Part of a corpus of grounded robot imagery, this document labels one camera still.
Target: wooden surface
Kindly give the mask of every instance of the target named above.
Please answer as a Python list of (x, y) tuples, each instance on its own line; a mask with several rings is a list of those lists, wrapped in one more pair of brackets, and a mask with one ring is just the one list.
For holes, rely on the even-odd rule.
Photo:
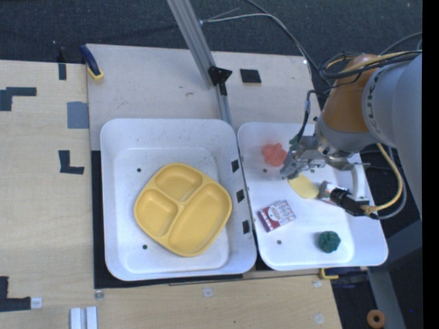
[[(86, 69), (0, 61), (0, 89), (36, 87), (0, 111), (0, 276), (8, 297), (41, 297), (41, 309), (0, 313), (0, 328), (68, 328), (69, 309), (96, 306), (99, 328), (334, 328), (340, 319), (328, 280), (316, 275), (230, 282), (93, 288), (88, 129), (67, 127), (67, 103), (86, 103)], [(70, 150), (60, 173), (58, 150)], [(205, 297), (203, 288), (211, 288)]]

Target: orange ring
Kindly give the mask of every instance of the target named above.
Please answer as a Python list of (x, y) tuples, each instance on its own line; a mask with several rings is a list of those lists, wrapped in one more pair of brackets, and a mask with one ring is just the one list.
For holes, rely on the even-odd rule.
[(382, 329), (385, 323), (385, 315), (380, 310), (370, 310), (367, 321), (371, 328)]

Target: yellow disc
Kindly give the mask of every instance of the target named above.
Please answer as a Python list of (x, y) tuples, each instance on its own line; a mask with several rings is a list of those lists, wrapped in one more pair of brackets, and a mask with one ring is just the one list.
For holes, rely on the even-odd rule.
[(319, 193), (318, 187), (301, 173), (296, 178), (288, 180), (288, 182), (293, 190), (304, 199), (314, 199)]

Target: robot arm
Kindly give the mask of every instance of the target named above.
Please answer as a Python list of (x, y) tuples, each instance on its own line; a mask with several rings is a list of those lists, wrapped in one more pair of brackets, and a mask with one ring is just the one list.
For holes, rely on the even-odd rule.
[(383, 143), (398, 150), (422, 216), (422, 53), (360, 55), (342, 74), (346, 76), (335, 81), (313, 136), (299, 132), (290, 141), (281, 175), (294, 179), (325, 164), (350, 170), (348, 159), (354, 153)]

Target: red object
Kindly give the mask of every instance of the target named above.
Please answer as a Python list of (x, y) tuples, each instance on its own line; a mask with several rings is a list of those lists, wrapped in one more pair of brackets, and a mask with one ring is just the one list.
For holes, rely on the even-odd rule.
[(264, 162), (274, 167), (279, 167), (283, 164), (287, 152), (282, 148), (280, 143), (267, 144), (262, 148), (262, 154), (264, 155)]

